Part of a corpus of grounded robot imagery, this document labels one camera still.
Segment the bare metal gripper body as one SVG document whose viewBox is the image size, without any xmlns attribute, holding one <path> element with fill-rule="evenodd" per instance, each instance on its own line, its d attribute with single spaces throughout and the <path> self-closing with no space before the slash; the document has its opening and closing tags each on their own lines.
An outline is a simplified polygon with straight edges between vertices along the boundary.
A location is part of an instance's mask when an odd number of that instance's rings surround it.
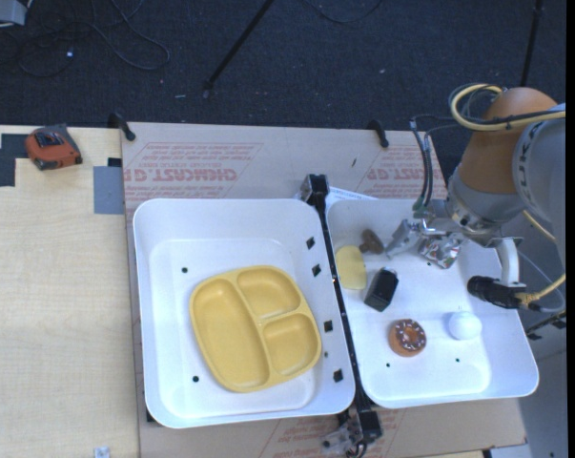
<svg viewBox="0 0 575 458">
<path fill-rule="evenodd" d="M 413 205 L 417 231 L 431 239 L 471 240 L 488 244 L 488 203 L 486 198 L 421 198 Z"/>
</svg>

